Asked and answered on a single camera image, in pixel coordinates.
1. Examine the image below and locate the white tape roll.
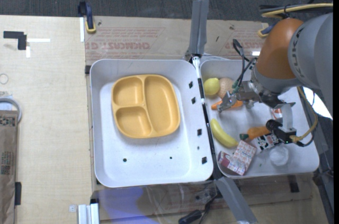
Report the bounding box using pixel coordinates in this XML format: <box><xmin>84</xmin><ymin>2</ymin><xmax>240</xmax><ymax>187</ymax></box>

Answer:
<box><xmin>0</xmin><ymin>97</ymin><xmax>23</xmax><ymax>123</ymax></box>

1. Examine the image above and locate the yellow lemon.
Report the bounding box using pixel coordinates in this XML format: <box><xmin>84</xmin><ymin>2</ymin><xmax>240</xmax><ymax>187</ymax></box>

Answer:
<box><xmin>203</xmin><ymin>77</ymin><xmax>221</xmax><ymax>97</ymax></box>

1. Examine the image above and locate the brown cardboard board red print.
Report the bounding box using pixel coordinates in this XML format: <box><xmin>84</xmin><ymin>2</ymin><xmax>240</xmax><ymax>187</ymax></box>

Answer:
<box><xmin>84</xmin><ymin>15</ymin><xmax>323</xmax><ymax>221</ymax></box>

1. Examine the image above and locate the white and orange packet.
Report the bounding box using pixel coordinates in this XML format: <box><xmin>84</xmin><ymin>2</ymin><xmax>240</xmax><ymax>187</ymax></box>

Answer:
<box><xmin>272</xmin><ymin>108</ymin><xmax>284</xmax><ymax>121</ymax></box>

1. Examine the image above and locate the orange carrot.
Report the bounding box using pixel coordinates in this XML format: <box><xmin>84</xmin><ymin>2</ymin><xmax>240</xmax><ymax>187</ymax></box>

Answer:
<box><xmin>211</xmin><ymin>100</ymin><xmax>244</xmax><ymax>111</ymax></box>
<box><xmin>239</xmin><ymin>126</ymin><xmax>271</xmax><ymax>141</ymax></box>

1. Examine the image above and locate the red carton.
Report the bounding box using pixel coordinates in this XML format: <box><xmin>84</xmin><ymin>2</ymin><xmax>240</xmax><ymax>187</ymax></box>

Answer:
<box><xmin>217</xmin><ymin>150</ymin><xmax>234</xmax><ymax>169</ymax></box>

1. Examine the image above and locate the pink and white carton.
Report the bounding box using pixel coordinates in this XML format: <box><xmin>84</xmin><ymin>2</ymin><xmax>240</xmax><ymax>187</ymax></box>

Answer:
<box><xmin>227</xmin><ymin>140</ymin><xmax>257</xmax><ymax>176</ymax></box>

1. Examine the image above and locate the brown paper bag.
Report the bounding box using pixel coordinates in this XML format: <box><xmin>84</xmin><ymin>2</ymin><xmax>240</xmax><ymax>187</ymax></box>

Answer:
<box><xmin>0</xmin><ymin>110</ymin><xmax>20</xmax><ymax>224</ymax></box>

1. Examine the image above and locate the white plastic tray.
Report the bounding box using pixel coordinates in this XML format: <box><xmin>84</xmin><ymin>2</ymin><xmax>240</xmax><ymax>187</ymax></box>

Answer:
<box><xmin>199</xmin><ymin>58</ymin><xmax>320</xmax><ymax>179</ymax></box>
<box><xmin>89</xmin><ymin>58</ymin><xmax>214</xmax><ymax>189</ymax></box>

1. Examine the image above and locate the clear plastic cup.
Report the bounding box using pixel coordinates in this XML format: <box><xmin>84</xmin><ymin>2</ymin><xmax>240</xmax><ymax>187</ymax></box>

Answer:
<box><xmin>269</xmin><ymin>146</ymin><xmax>290</xmax><ymax>166</ymax></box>

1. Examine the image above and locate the black cylinder on white bracket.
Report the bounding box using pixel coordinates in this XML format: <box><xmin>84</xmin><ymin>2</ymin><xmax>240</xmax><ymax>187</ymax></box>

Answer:
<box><xmin>265</xmin><ymin>102</ymin><xmax>298</xmax><ymax>145</ymax></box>

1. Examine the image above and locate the yellow divided plate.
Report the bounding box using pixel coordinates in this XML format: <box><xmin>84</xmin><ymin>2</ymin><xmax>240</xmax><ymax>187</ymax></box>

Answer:
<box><xmin>111</xmin><ymin>74</ymin><xmax>181</xmax><ymax>139</ymax></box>

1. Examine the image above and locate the beige potato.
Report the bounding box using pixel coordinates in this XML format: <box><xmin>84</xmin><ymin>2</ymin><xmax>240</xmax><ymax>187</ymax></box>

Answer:
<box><xmin>217</xmin><ymin>77</ymin><xmax>235</xmax><ymax>99</ymax></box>

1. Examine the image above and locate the black and white carton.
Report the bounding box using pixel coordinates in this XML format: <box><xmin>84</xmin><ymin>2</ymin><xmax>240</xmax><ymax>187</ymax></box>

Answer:
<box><xmin>250</xmin><ymin>133</ymin><xmax>283</xmax><ymax>153</ymax></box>

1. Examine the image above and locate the yellow banana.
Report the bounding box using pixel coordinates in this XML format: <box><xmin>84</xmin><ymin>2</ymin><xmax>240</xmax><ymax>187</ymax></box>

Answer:
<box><xmin>210</xmin><ymin>118</ymin><xmax>239</xmax><ymax>149</ymax></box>

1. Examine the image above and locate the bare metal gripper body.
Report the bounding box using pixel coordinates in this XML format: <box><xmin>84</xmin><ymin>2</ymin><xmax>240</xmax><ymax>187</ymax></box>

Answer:
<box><xmin>235</xmin><ymin>81</ymin><xmax>286</xmax><ymax>110</ymax></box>

